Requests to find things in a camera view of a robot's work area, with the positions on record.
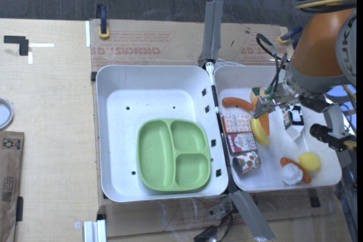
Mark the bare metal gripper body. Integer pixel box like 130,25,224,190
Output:
265,82,301,108

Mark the orange sausage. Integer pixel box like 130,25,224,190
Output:
221,97,255,112
280,156,313,184

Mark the yellow banana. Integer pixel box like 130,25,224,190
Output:
249,117,270,146

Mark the pink and white carton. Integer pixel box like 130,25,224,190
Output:
221,114,253,134

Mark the black and white carton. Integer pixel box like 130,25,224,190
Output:
281,104,306,141

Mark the red and white carton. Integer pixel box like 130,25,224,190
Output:
226,131,258,155

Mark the strawberry print can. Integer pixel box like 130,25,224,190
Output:
232,151,262,175

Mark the white plastic tray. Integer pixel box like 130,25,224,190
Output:
213,65,343,193
95,64,229,203

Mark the yellow lemon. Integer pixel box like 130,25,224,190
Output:
298,151,322,172

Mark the white lumpy toy food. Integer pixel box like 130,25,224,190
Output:
281,163,304,186

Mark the green divided plate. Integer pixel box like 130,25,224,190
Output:
137,118,212,193

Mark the brown cardboard board red print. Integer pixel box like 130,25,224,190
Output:
89,19,343,237

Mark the brown paper packet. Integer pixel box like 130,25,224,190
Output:
0,130,25,242

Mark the black cylinder on white bracket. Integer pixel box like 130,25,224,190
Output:
299,95,353,152

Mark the white round ring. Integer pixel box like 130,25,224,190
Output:
0,97,15,131

